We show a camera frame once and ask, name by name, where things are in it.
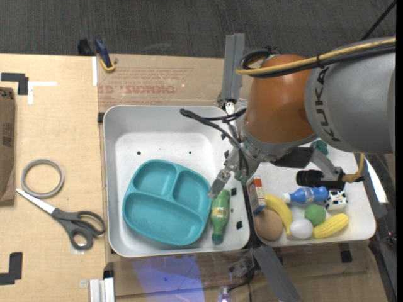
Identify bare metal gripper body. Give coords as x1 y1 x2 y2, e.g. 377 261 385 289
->
219 142 263 182

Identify green plastic bottle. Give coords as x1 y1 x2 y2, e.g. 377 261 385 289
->
210 189 232 245

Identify orange and white carton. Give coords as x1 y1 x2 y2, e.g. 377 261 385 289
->
246 175 268 215

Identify thin black rod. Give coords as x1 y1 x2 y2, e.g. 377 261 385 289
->
241 182 254 249

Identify teal divided plate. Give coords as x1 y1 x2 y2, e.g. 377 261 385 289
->
122 159 213 247

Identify brown egg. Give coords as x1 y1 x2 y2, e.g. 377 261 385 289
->
253 208 284 242

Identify yellow banana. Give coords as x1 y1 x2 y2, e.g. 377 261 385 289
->
263 194 294 237

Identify white plastic tray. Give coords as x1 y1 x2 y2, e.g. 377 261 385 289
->
244 143 377 249
103 104 251 259

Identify blue and white bottle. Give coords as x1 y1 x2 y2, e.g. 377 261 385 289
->
281 186 330 205

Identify white egg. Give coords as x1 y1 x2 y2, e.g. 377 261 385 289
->
289 218 315 240

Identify green ball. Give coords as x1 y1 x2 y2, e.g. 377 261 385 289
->
304 203 327 227

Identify black and white cow carton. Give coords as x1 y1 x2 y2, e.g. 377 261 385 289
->
324 189 349 211

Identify brown cardboard board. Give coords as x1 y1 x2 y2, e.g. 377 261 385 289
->
96 53 380 298

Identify yellow corn cob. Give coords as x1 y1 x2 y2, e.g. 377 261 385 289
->
312 212 350 240

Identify brown paper bag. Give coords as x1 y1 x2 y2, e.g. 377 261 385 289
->
0 86 17 206

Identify black cylinder on white bracket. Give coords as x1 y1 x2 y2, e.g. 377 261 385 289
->
295 148 346 191

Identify grey handled scissors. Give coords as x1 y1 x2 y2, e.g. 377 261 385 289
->
15 187 106 250

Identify grey tape ring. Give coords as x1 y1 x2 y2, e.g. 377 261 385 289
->
20 158 65 199

